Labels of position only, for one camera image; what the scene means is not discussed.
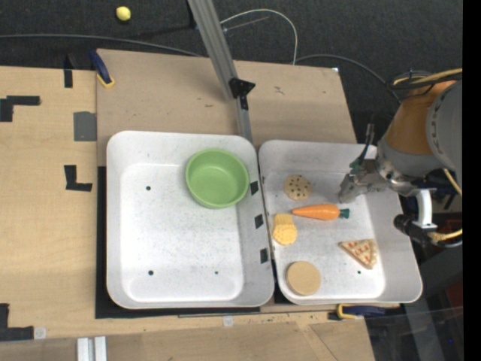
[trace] metal pole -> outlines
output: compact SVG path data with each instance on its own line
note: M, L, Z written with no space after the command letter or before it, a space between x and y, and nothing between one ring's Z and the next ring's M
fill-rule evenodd
M234 62L228 49L222 27L219 23L217 12L213 6L212 0L187 0L194 19L198 25L199 31L204 41L217 77L221 83L222 91L228 103L236 106L237 127L241 136L248 141L253 140L250 129L249 110L247 107L245 96L234 97L229 86L232 79L237 79Z

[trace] blue clamp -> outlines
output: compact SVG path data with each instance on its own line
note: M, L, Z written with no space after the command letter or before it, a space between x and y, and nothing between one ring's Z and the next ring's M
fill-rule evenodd
M105 88L112 88L115 84L115 80L108 73L107 67L105 66L102 58L94 50L89 51L89 58L97 70L97 80Z

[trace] round cracker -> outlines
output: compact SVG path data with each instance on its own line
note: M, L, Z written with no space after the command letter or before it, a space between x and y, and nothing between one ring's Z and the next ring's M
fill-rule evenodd
M310 182L299 174L289 175L284 181L284 192L295 201L304 201L313 192Z
M286 280L289 289L301 296L310 296L321 286L319 271L307 261L292 263L287 269Z

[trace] cookie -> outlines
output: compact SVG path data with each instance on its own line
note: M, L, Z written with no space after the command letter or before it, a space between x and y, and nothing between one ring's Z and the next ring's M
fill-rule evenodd
M288 245L293 244L298 237L298 230L295 227L291 214L274 215L274 229L272 238L277 243Z
M305 177L294 174L289 175L284 181L284 192L294 201L304 201L309 198L313 188Z
M321 276L310 262L294 262L287 268L286 281L289 289L300 296L310 296L321 286Z

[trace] tennis ball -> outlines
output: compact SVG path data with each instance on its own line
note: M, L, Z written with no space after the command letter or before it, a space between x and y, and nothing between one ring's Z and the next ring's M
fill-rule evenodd
M122 21L130 20L132 13L127 7L118 7L115 11L117 19Z

